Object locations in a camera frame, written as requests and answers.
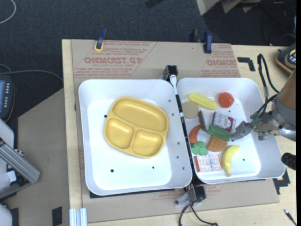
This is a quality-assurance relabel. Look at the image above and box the brown cardboard board, red print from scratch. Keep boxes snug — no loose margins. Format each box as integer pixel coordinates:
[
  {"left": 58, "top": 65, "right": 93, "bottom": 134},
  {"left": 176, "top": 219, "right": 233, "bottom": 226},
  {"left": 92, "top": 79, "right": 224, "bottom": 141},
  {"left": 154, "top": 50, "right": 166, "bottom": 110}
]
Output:
[{"left": 70, "top": 39, "right": 281, "bottom": 223}]

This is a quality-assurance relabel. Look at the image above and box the black cylinder on white bracket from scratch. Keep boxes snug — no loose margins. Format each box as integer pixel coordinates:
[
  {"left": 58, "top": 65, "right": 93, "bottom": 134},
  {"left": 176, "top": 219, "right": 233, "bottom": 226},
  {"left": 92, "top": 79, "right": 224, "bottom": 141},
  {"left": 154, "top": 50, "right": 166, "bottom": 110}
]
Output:
[{"left": 281, "top": 152, "right": 296, "bottom": 170}]

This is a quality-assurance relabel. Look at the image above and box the yellow divided plate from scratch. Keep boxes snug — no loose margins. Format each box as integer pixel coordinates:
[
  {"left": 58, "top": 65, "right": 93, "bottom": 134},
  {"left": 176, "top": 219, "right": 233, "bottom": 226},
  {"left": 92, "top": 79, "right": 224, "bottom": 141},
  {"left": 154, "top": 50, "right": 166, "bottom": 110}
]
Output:
[{"left": 103, "top": 96, "right": 170, "bottom": 159}]

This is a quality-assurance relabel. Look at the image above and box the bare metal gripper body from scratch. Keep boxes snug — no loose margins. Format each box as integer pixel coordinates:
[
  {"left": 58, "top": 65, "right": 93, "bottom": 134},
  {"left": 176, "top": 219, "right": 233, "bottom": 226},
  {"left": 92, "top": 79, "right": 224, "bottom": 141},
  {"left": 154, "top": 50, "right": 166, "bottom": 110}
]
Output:
[{"left": 252, "top": 112, "right": 296, "bottom": 141}]

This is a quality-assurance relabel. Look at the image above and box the white and red carton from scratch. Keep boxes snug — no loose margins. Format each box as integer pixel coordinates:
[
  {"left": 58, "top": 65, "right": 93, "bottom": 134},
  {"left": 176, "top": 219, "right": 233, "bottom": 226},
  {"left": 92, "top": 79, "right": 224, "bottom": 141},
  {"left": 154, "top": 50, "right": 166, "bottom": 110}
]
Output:
[{"left": 211, "top": 111, "right": 237, "bottom": 134}]

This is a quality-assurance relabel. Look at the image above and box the orange round fruit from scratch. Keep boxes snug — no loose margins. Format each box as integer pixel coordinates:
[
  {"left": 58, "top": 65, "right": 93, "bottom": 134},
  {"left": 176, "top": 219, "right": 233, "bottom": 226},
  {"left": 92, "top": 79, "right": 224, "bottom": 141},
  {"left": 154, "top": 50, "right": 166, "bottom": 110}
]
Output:
[{"left": 217, "top": 92, "right": 235, "bottom": 109}]

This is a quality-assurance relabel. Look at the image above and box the red and white packet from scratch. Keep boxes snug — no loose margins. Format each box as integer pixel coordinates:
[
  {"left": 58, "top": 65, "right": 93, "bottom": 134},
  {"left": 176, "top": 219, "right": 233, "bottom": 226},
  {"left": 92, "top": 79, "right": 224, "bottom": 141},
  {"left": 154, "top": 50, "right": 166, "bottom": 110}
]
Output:
[{"left": 194, "top": 153, "right": 222, "bottom": 173}]

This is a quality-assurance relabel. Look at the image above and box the orange carrot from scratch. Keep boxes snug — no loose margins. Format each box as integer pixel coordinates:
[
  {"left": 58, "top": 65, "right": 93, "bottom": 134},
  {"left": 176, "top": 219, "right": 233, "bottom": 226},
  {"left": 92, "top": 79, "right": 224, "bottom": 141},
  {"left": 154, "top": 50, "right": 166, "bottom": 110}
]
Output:
[{"left": 188, "top": 124, "right": 203, "bottom": 145}]

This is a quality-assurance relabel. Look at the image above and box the thin black and white rod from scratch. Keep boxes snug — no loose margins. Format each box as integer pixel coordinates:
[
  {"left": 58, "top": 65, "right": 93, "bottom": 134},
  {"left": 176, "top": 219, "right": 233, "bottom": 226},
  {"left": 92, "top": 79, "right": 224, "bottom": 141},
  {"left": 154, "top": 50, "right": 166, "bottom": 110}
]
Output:
[{"left": 169, "top": 74, "right": 196, "bottom": 186}]

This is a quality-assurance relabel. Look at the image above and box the yellow corn cob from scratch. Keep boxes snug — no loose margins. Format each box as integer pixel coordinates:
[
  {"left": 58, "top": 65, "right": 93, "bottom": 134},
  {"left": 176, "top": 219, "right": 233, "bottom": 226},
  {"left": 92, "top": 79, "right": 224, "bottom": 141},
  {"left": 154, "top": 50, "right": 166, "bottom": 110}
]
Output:
[{"left": 187, "top": 92, "right": 219, "bottom": 111}]

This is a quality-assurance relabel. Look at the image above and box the brown waffle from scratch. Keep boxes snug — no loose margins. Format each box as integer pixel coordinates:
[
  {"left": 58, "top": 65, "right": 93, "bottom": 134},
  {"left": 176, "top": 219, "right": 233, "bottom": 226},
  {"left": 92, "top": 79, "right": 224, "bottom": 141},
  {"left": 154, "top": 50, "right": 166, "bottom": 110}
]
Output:
[{"left": 206, "top": 135, "right": 228, "bottom": 153}]

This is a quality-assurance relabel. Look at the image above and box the beige round biscuit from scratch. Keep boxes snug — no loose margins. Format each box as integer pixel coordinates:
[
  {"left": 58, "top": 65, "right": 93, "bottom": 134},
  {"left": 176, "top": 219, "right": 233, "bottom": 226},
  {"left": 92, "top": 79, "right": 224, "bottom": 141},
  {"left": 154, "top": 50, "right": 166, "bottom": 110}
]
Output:
[{"left": 181, "top": 101, "right": 200, "bottom": 120}]

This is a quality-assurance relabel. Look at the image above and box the white plastic tray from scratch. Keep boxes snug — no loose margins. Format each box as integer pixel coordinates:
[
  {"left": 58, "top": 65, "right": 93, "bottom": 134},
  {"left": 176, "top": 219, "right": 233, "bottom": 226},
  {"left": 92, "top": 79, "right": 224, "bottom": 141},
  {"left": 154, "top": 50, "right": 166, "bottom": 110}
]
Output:
[
  {"left": 176, "top": 77, "right": 286, "bottom": 185},
  {"left": 78, "top": 79, "right": 193, "bottom": 196}
]

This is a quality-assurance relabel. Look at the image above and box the brown wedge piece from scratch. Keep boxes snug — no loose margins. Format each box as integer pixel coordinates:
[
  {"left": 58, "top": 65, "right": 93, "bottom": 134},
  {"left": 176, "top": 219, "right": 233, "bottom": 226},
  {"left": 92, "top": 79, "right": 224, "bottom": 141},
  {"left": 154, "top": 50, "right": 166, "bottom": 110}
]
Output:
[{"left": 197, "top": 110, "right": 208, "bottom": 132}]

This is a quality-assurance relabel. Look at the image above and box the yellow banana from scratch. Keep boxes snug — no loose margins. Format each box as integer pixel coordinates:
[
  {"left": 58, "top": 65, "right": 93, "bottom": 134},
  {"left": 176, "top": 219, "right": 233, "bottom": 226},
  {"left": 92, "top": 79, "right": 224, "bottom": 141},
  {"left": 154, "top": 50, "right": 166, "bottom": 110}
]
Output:
[{"left": 221, "top": 145, "right": 241, "bottom": 177}]

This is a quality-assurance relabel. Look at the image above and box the green broccoli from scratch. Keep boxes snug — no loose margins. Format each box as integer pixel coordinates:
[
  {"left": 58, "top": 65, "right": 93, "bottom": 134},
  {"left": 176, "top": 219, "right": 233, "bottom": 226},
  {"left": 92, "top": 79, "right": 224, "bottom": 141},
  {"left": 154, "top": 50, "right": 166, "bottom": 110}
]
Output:
[{"left": 190, "top": 140, "right": 209, "bottom": 156}]

